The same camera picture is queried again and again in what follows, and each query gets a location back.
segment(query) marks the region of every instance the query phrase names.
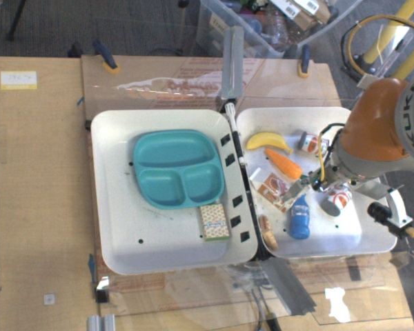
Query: plastic storage bin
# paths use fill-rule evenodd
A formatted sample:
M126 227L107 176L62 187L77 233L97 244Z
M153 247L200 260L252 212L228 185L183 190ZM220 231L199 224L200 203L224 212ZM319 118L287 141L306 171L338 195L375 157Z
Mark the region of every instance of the plastic storage bin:
M309 38L298 43L298 50L304 44L327 33L337 22L342 20L362 0L337 0L335 7L339 16L330 24L317 31ZM244 28L244 56L267 59L282 58L278 52L258 35L237 13L226 7L220 0L200 0L197 43L212 57L222 57L222 41L227 27L242 26Z

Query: gray floor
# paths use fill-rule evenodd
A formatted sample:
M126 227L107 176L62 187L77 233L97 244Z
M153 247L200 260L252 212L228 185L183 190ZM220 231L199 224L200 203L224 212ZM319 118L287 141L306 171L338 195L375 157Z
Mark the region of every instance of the gray floor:
M364 0L311 46L312 59L330 66L342 99L354 99L359 94L356 81L342 70L339 47L342 36L356 21L365 17L395 14L405 1ZM3 0L0 8L1 56L66 57L71 45L77 41L85 54L93 54L95 38L110 46L113 54L173 54L170 50L180 47L178 0L28 0L14 41L6 41L5 35L18 4L19 0ZM184 53L207 56L195 43L199 0L190 0L186 10ZM362 52L370 46L369 43L365 39L353 42L353 47ZM414 173L391 173L388 180L393 186L403 185L400 192L408 214L414 218ZM400 241L395 251L408 251L408 247L414 251L414 240L409 243ZM414 254L411 256L399 268L399 274L414 317Z

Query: soda can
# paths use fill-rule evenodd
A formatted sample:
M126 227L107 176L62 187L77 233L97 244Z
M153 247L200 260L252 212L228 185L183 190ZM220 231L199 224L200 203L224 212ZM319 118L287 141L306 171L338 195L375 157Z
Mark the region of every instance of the soda can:
M317 157L319 154L319 151L317 149L317 139L318 139L317 135L304 131L302 133L301 139L299 140L298 148L305 152L312 153ZM321 141L322 156L326 154L326 151L328 150L329 145L330 145L330 140L322 139Z
M322 201L322 209L330 216L339 216L342 210L348 205L353 198L350 188L344 184L335 185L328 191L328 196Z

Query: white tray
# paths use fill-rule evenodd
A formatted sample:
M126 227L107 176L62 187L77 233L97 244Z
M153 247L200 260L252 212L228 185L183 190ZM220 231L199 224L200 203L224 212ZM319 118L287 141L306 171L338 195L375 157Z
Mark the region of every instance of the white tray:
M135 141L147 132L191 129L203 132L219 152L225 188L223 204L230 238L205 242L199 208L160 210L142 197L132 162ZM99 229L104 261L119 274L139 274L241 263L257 250L237 155L227 120L212 110L111 110L92 121ZM221 138L230 136L224 146ZM225 165L233 154L235 161ZM233 207L233 199L242 202ZM230 220L240 223L231 227Z
M241 112L237 128L241 139L248 175L257 168L276 173L285 181L292 181L272 166L264 155L264 149L245 150L247 140L257 132L276 132L284 136L294 149L289 158L299 164L304 174L319 167L319 161L312 154L297 149L303 131L319 134L328 124L344 123L350 111L344 108L253 108ZM324 138L332 140L338 127L333 127ZM323 194L309 190L306 201L310 206L310 236L297 240L288 234L290 217L274 208L265 198L252 189L258 215L265 214L271 222L278 251L277 257L329 257L338 255L369 254L391 250L397 238L388 229L376 222L367 213L367 207L374 200L354 193L349 205L338 217L326 214L319 206Z

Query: yellow pole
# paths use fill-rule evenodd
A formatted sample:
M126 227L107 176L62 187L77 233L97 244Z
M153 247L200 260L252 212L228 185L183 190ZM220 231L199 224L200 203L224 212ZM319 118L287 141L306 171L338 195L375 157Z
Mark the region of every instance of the yellow pole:
M409 19L413 13L414 0L406 0L395 15L402 17L404 19ZM374 63L374 61L378 58L379 54L383 51L383 49L394 37L395 26L402 26L402 24L395 21L389 22L387 27L384 29L384 32L381 33L380 39L377 39L372 44L370 49L363 55L363 60L367 65L372 65Z
M399 80L405 80L407 76L414 70L414 50L413 52L405 59L403 63L394 71L391 77Z

